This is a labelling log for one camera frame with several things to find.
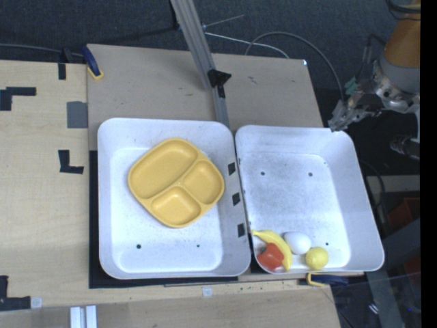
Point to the yellow divided plate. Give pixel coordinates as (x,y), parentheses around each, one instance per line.
(164,173)

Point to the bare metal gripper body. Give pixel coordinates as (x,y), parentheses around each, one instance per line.
(389,96)

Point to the yellow lemon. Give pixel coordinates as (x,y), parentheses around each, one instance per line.
(317,258)

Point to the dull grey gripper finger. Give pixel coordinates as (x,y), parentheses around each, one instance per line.
(336,115)
(344,123)

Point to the white egg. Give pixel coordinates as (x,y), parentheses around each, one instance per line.
(298,242)

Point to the white plastic tray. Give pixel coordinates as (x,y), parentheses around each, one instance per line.
(293,197)
(164,251)

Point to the yellow banana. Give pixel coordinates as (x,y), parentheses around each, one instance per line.
(277,239)

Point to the red bell pepper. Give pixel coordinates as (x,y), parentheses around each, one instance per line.
(271,256)

